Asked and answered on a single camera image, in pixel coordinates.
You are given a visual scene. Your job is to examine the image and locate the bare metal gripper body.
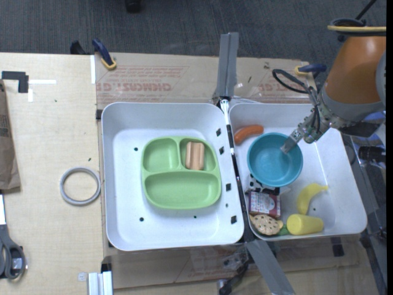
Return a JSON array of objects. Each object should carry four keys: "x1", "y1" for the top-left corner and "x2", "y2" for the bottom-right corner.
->
[{"x1": 295, "y1": 107, "x2": 335, "y2": 144}]

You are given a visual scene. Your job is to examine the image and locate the blue bowl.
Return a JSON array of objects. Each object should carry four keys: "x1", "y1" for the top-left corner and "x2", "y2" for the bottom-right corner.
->
[{"x1": 246, "y1": 132, "x2": 304, "y2": 188}]

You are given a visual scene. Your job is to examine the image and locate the orange sausage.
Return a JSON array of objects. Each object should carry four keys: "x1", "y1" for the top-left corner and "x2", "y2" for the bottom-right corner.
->
[{"x1": 233, "y1": 124, "x2": 265, "y2": 145}]

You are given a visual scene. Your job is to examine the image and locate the white plastic tray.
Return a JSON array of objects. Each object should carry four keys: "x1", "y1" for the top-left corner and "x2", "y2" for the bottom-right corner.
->
[
  {"x1": 228, "y1": 103, "x2": 368, "y2": 242},
  {"x1": 101, "y1": 101, "x2": 245, "y2": 252}
]

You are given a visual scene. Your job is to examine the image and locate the black and white carton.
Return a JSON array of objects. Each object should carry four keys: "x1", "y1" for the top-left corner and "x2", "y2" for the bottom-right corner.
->
[{"x1": 247, "y1": 173, "x2": 291, "y2": 196}]

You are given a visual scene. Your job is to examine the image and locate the yellow banana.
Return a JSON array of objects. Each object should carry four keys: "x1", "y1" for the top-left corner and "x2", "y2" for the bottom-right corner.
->
[{"x1": 296, "y1": 183, "x2": 329, "y2": 216}]

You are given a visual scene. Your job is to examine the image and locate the pink carton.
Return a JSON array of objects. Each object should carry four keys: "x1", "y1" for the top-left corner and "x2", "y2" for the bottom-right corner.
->
[{"x1": 247, "y1": 191, "x2": 282, "y2": 220}]

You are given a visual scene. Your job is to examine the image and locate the yellow cup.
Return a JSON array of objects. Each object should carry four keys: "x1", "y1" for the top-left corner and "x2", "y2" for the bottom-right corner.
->
[{"x1": 286, "y1": 213, "x2": 325, "y2": 237}]

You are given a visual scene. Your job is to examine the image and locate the tan biscuit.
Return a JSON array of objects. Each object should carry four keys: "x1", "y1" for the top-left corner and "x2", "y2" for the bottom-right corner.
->
[{"x1": 249, "y1": 213, "x2": 284, "y2": 237}]

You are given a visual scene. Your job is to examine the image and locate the tan hot dog bun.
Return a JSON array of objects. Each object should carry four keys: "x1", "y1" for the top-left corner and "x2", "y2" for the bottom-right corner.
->
[{"x1": 184, "y1": 141, "x2": 206, "y2": 171}]

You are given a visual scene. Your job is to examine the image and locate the brown cardboard board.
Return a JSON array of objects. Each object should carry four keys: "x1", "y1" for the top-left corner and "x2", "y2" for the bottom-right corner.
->
[{"x1": 94, "y1": 52, "x2": 380, "y2": 290}]

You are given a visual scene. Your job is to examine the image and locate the green divided plate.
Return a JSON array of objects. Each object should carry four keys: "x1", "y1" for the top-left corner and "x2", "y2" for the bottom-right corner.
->
[{"x1": 141, "y1": 136, "x2": 223, "y2": 210}]

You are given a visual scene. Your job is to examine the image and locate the grey tape roll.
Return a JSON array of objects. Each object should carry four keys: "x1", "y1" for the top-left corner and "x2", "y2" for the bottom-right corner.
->
[{"x1": 59, "y1": 167, "x2": 102, "y2": 207}]

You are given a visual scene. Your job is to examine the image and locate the brown paper bag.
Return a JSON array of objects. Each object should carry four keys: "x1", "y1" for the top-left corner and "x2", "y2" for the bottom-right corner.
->
[{"x1": 0, "y1": 79, "x2": 22, "y2": 192}]

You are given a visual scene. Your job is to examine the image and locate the grey scissors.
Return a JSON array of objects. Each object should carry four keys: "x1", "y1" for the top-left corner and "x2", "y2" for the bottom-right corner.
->
[{"x1": 0, "y1": 194, "x2": 28, "y2": 280}]

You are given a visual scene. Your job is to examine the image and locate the black cylinder on white bracket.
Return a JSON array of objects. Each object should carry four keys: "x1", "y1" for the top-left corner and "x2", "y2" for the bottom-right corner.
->
[{"x1": 357, "y1": 145, "x2": 387, "y2": 163}]

